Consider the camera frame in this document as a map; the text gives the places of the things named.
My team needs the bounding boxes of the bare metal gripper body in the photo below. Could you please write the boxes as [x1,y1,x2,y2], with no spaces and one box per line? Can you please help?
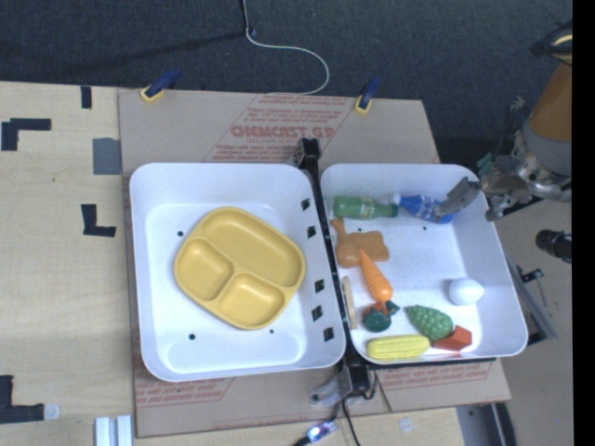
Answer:
[479,150,574,209]

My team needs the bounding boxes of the blue plastic bottle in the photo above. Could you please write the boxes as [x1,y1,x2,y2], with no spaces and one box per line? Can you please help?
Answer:
[390,192,456,225]

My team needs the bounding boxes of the white plastic tray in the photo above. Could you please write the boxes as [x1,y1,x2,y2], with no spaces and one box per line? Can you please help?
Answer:
[128,162,348,384]
[319,163,530,367]

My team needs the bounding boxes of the white egg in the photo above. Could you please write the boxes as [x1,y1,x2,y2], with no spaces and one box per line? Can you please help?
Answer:
[447,277,486,307]

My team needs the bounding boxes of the green plastic bottle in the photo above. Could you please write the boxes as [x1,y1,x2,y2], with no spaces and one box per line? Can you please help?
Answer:
[331,194,401,220]

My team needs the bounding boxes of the orange carrot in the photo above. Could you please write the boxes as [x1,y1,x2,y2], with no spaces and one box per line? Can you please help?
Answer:
[358,248,394,304]

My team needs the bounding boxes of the green grapes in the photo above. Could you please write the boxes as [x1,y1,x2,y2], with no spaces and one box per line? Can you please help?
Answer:
[404,304,455,343]

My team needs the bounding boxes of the thin black rod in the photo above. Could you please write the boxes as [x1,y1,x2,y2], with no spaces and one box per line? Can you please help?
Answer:
[307,158,362,371]

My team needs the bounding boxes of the dark green broccoli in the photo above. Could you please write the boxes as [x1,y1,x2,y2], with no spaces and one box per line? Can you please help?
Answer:
[362,299,402,334]

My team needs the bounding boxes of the yellow corn cob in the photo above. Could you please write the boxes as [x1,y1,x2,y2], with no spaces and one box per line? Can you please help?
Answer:
[365,334,431,361]

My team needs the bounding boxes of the yellow divided plate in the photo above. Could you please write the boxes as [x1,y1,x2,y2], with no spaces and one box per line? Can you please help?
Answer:
[173,205,308,332]

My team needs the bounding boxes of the brown cardboard board red print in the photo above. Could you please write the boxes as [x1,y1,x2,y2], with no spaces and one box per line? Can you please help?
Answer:
[116,87,513,439]

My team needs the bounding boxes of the black cylinder on white bracket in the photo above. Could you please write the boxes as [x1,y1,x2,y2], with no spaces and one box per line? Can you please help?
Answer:
[535,229,574,265]

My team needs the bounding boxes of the black block with wires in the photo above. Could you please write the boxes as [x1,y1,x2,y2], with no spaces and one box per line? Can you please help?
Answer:
[342,359,375,398]
[295,138,324,170]

